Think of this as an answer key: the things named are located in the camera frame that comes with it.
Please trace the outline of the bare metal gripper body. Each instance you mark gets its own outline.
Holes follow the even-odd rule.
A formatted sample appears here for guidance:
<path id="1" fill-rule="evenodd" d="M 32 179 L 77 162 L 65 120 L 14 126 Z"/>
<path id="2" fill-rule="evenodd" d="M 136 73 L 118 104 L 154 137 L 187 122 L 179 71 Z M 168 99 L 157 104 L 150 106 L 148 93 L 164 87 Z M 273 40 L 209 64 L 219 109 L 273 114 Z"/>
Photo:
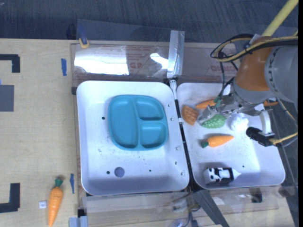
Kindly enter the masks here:
<path id="1" fill-rule="evenodd" d="M 264 111 L 263 104 L 252 104 L 243 101 L 236 93 L 220 95 L 215 99 L 215 108 L 220 111 L 234 110 L 233 114 L 243 113 L 250 116 L 257 116 Z"/>

